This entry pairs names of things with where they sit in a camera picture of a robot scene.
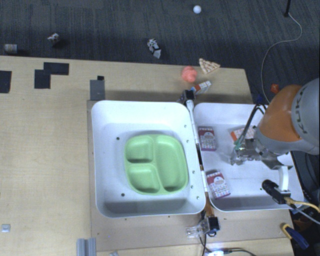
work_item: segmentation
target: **green plate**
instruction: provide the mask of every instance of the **green plate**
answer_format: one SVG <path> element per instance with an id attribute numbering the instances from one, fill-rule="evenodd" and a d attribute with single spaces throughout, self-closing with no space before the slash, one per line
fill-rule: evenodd
<path id="1" fill-rule="evenodd" d="M 143 195 L 167 195 L 185 188 L 188 167 L 184 149 L 174 137 L 139 135 L 125 144 L 125 173 L 133 190 Z"/>

